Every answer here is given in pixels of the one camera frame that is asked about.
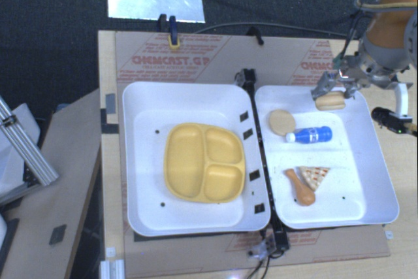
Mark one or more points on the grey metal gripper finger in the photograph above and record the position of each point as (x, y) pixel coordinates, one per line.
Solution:
(324, 85)
(351, 88)

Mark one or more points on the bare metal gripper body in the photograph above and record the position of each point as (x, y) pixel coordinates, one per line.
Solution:
(365, 73)

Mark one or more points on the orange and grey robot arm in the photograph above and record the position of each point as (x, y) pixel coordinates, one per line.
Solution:
(390, 26)

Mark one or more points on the tan bread bun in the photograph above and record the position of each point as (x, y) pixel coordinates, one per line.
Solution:
(330, 102)

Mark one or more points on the blue bottle white cap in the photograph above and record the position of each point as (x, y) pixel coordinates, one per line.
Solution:
(313, 135)

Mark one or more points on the round tan biscuit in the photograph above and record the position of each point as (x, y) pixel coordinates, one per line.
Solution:
(281, 121)

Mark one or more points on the white plastic tray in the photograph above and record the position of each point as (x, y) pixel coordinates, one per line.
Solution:
(147, 173)
(352, 166)

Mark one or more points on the thin black rod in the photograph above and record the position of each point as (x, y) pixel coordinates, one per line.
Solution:
(261, 147)

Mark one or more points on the pizza slice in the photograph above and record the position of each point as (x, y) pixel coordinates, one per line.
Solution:
(313, 178)

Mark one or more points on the orange chicken drumstick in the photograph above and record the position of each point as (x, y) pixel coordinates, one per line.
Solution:
(303, 191)

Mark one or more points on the brown cardboard board red print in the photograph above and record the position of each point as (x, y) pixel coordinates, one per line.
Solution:
(196, 62)

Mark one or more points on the yellow divided plate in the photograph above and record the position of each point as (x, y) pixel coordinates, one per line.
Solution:
(186, 163)

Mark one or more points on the black cylinder on white bracket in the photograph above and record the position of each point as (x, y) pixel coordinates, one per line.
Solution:
(390, 119)

